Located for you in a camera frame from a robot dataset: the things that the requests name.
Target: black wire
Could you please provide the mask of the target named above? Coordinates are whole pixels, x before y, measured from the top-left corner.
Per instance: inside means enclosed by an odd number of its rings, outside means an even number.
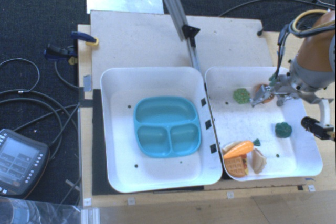
[[[15,90],[7,90],[7,91],[3,91],[3,92],[0,92],[0,95],[2,94],[9,94],[9,93],[18,93],[20,91],[26,91],[26,90],[21,90],[21,89],[15,89]],[[60,109],[62,109],[62,111],[66,114],[66,116],[70,116],[70,113],[64,108],[64,106],[62,106],[59,102],[57,102],[54,98],[44,94],[44,93],[41,93],[41,92],[37,92],[37,91],[31,91],[30,94],[35,94],[37,96],[40,96],[40,97],[43,97],[43,98],[46,98],[47,100],[49,100],[51,103],[54,103],[57,107],[59,107]],[[74,120],[71,120],[72,121],[72,125],[74,126],[76,132],[78,132],[78,128],[77,128],[77,125],[76,123],[74,122]]]
[[[74,107],[76,107],[76,106],[77,106],[76,104],[72,104],[72,105],[65,106],[64,108],[65,108],[65,109],[70,109],[70,108],[74,108]],[[47,118],[47,117],[49,117],[49,116],[52,116],[53,114],[54,114],[54,113],[52,113],[52,112],[50,112],[50,113],[48,113],[48,114],[45,114],[45,115],[43,115],[43,116],[41,116],[41,117],[38,117],[38,118],[36,118],[36,119],[34,119],[34,120],[30,121],[30,122],[27,122],[27,123],[25,123],[25,124],[23,124],[23,125],[17,127],[16,129],[13,129],[13,131],[14,131],[14,132],[17,132],[17,131],[19,131],[19,130],[21,130],[21,129],[23,129],[23,128],[25,128],[25,127],[31,125],[31,124],[34,124],[35,122],[38,122],[38,121],[43,120],[43,119],[45,119],[45,118]]]
[[[314,35],[317,35],[319,33],[323,33],[323,32],[326,32],[326,31],[335,30],[335,25],[329,25],[329,26],[324,26],[324,27],[315,28],[315,29],[311,29],[311,30],[306,30],[306,31],[302,31],[302,32],[297,32],[297,31],[294,31],[293,28],[292,28],[293,23],[294,23],[294,21],[292,21],[289,24],[288,31],[290,33],[292,33],[293,35],[295,35],[296,37],[299,37],[299,38],[310,37],[310,36],[314,36]]]
[[[2,95],[2,94],[6,94],[6,93],[12,93],[12,92],[18,92],[18,90],[8,90],[8,91],[0,92],[0,95]],[[32,92],[30,92],[30,93],[37,94],[37,95],[40,95],[40,96],[44,96],[44,97],[46,97],[48,100],[50,100],[50,101],[56,103],[57,105],[59,105],[59,106],[60,106],[60,109],[63,110],[63,111],[68,115],[68,120],[67,120],[66,124],[68,124],[69,121],[71,120],[72,123],[73,123],[74,126],[75,126],[76,132],[78,131],[78,128],[77,128],[75,122],[74,122],[71,118],[72,118],[74,112],[78,109],[79,104],[76,105],[76,109],[73,111],[73,114],[70,115],[69,112],[68,112],[68,111],[67,111],[61,104],[59,104],[55,99],[53,99],[53,98],[51,98],[51,97],[49,97],[49,96],[47,96],[47,95],[45,95],[45,94],[43,94],[43,93],[40,93],[40,92],[32,91]],[[13,98],[13,99],[9,99],[9,100],[0,101],[0,104],[2,104],[2,103],[7,103],[7,102],[19,102],[19,101],[24,101],[25,99],[29,99],[29,98]],[[62,135],[62,133],[63,133],[63,131],[64,131],[64,129],[65,129],[65,126],[62,125],[62,121],[60,120],[60,117],[59,117],[59,115],[57,114],[56,110],[54,110],[50,105],[48,105],[47,103],[45,103],[45,102],[43,102],[43,101],[36,100],[36,99],[30,99],[30,101],[31,101],[31,102],[40,103],[40,104],[42,104],[42,105],[48,107],[49,109],[51,109],[51,110],[53,111],[53,113],[55,114],[55,116],[57,117],[59,123],[60,123],[60,132],[59,132],[58,135],[56,136],[57,139],[58,139],[58,144],[57,144],[57,147],[56,147],[56,149],[54,150],[53,154],[52,154],[51,157],[50,157],[50,161],[52,161],[52,160],[55,158],[57,152],[58,152],[59,149],[60,149],[60,146],[61,146],[61,143],[62,143],[62,136],[61,136],[61,135]],[[53,142],[49,145],[49,147],[53,146],[55,142],[56,142],[56,141],[53,140]]]
[[[69,83],[68,81],[66,81],[66,80],[61,76],[61,74],[60,74],[59,71],[58,71],[57,64],[58,64],[58,61],[56,61],[56,62],[54,63],[54,68],[55,68],[55,72],[56,72],[56,75],[58,76],[58,78],[59,78],[65,85],[69,86],[70,88],[72,88],[72,89],[74,89],[74,90],[78,90],[78,89],[79,89],[78,86]]]
[[[27,62],[27,63],[30,63],[31,65],[33,65],[35,68],[36,68],[36,71],[37,71],[37,81],[35,82],[35,84],[29,89],[29,90],[22,90],[22,92],[19,92],[19,93],[24,93],[24,92],[31,92],[39,83],[40,81],[40,70],[38,69],[37,65],[34,64],[32,61],[29,61],[27,59],[24,59],[24,58],[13,58],[13,59],[10,59],[10,60],[6,60],[6,61],[3,61],[2,63],[0,63],[0,67],[2,65],[5,65],[6,63],[8,62],[12,62],[12,61],[23,61],[23,62]]]
[[[65,122],[65,124],[63,125],[62,129],[60,130],[59,134],[54,138],[54,140],[51,142],[50,146],[53,146],[56,141],[59,139],[59,137],[62,135],[62,132],[64,131],[64,129],[66,128],[66,126],[68,125],[68,123],[70,122],[71,118],[73,117],[73,115],[76,113],[76,111],[79,108],[79,104],[75,107],[75,109],[72,111],[72,113],[70,114],[70,116],[68,117],[67,121]]]
[[[62,124],[60,116],[57,114],[56,110],[54,108],[52,108],[52,106],[50,106],[46,102],[36,100],[36,99],[32,99],[32,98],[12,98],[12,99],[7,99],[7,100],[0,101],[0,104],[12,103],[12,102],[32,102],[32,103],[37,103],[37,104],[40,104],[40,105],[48,108],[56,116],[57,121],[58,121],[59,126],[60,126],[60,129],[62,130],[63,124]]]
[[[81,177],[79,177],[79,179],[74,183],[74,185],[69,189],[69,191],[65,194],[64,198],[62,199],[62,201],[58,204],[56,210],[54,211],[54,216],[52,217],[52,219],[50,220],[50,223],[53,223],[53,220],[55,218],[57,218],[57,215],[59,213],[59,208],[62,206],[62,204],[65,202],[65,200],[68,198],[68,196],[70,195],[70,193],[77,187],[77,185],[80,183],[81,181]]]
[[[262,2],[262,1],[273,1],[273,0],[251,0],[251,1],[248,1],[248,2],[244,2],[244,3],[242,3],[242,4],[238,5],[238,6],[230,8],[227,11],[221,13],[218,17],[222,17],[222,16],[228,14],[229,12],[231,12],[231,11],[233,11],[235,9],[238,9],[240,7],[243,7],[243,6],[255,3],[255,2]],[[305,0],[281,0],[281,1],[293,1],[293,2],[299,2],[299,3],[309,4],[309,5],[317,6],[317,7],[331,8],[331,7],[327,6],[326,4],[318,4],[318,3],[313,3],[313,2],[309,2],[309,1],[305,1]]]
[[[78,108],[79,108],[79,104],[78,104],[78,105],[75,107],[75,109],[72,111],[72,113],[70,114],[69,118],[67,119],[67,121],[66,121],[65,124],[63,125],[63,127],[62,127],[62,129],[60,130],[60,132],[58,133],[58,135],[57,135],[57,136],[55,137],[55,139],[51,142],[50,147],[53,146],[53,145],[57,142],[57,140],[58,140],[58,145],[57,145],[56,149],[54,150],[53,154],[51,155],[51,157],[50,157],[50,161],[52,161],[52,160],[55,158],[57,152],[59,151],[60,146],[61,146],[61,142],[62,142],[62,133],[63,133],[65,127],[68,125],[68,123],[70,122],[71,118],[73,117],[73,115],[75,114],[75,112],[77,111]]]
[[[282,58],[284,56],[284,54],[281,52],[284,48],[285,48],[285,44],[286,44],[286,40],[288,37],[289,33],[286,32],[281,44],[279,44],[279,48],[278,48],[278,63],[277,63],[277,70],[275,71],[275,79],[278,78],[279,75],[279,71],[280,71],[280,67],[281,67],[281,63],[282,63]]]

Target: metal bracket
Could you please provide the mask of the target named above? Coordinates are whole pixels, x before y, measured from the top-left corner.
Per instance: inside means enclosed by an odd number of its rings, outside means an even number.
[[[183,25],[182,31],[184,34],[184,37],[186,39],[190,39],[190,44],[193,48],[196,48],[196,42],[195,42],[195,36],[198,34],[199,31],[201,31],[199,28],[189,26],[189,25]]]

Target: blue divided plate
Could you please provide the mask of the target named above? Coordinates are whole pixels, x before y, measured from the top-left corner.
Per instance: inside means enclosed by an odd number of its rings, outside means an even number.
[[[197,110],[183,97],[142,99],[134,109],[135,135],[143,153],[154,158],[186,156],[201,144]]]

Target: toy carrot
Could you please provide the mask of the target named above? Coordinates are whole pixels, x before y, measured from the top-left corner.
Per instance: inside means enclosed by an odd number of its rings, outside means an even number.
[[[253,150],[253,142],[250,140],[242,141],[238,145],[231,148],[224,156],[224,159],[230,159],[243,154],[249,153]]]

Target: black tape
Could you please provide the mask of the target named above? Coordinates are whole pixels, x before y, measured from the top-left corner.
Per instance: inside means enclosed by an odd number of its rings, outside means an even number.
[[[212,144],[212,145],[210,146],[210,150],[211,150],[211,153],[215,153],[215,152],[217,152],[216,144]]]
[[[211,120],[207,120],[207,121],[205,122],[205,128],[208,130],[211,126],[212,126],[212,125],[211,125]]]
[[[205,98],[203,98],[203,99],[201,100],[201,104],[202,104],[202,106],[205,106],[205,105],[206,105]]]
[[[79,87],[79,103],[81,108],[93,107],[93,100],[85,99],[84,87]]]

